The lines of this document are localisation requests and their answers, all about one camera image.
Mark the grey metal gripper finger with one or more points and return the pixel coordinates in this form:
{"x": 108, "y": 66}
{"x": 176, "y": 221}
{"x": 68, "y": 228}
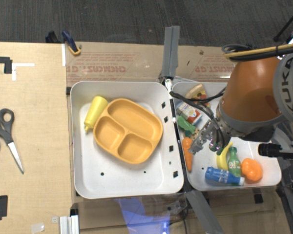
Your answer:
{"x": 202, "y": 141}
{"x": 194, "y": 146}

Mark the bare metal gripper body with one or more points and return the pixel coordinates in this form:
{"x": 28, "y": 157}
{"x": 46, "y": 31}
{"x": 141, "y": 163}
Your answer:
{"x": 216, "y": 133}

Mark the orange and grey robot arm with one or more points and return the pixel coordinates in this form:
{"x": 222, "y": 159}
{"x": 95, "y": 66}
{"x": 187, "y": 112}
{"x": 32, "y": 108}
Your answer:
{"x": 249, "y": 91}

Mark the orange carrot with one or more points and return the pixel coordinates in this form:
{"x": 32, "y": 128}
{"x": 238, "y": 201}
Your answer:
{"x": 187, "y": 152}

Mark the brown biscuit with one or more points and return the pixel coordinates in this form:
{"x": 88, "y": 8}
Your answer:
{"x": 197, "y": 131}

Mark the thin black and white rod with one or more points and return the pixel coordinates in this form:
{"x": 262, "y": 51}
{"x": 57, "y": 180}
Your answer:
{"x": 178, "y": 140}

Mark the green toy vegetable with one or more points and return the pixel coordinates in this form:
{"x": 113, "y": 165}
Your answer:
{"x": 185, "y": 124}

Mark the yellow banana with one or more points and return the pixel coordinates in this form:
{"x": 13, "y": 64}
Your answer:
{"x": 222, "y": 160}

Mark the red and white small carton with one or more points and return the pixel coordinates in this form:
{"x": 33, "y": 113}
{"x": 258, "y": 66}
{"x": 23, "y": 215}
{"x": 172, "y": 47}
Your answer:
{"x": 189, "y": 112}

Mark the green plastic bottle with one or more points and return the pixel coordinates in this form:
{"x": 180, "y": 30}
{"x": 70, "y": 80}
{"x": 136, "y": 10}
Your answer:
{"x": 234, "y": 163}

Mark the blue and white bottle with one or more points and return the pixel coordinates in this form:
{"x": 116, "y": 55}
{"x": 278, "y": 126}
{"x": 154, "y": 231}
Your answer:
{"x": 221, "y": 175}

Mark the toy pizza slice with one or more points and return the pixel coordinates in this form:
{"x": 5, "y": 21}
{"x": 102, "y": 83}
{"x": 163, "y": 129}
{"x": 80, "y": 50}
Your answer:
{"x": 196, "y": 91}

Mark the white plastic tray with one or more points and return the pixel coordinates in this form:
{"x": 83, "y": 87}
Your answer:
{"x": 127, "y": 179}
{"x": 258, "y": 150}

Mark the orange toy bell pepper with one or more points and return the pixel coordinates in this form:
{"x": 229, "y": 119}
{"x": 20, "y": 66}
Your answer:
{"x": 252, "y": 170}

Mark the orange divided plate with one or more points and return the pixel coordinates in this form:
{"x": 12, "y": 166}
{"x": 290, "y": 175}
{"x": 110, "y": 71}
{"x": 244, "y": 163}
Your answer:
{"x": 129, "y": 130}

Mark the yellow squeeze bottle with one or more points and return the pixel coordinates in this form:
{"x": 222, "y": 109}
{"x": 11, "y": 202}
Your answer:
{"x": 95, "y": 111}

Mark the brown cardboard board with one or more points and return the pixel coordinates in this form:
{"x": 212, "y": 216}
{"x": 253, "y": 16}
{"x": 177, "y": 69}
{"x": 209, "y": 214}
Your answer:
{"x": 117, "y": 67}

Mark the black cylinder on white bracket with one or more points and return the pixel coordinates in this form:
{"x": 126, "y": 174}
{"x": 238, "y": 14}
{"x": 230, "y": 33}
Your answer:
{"x": 268, "y": 150}

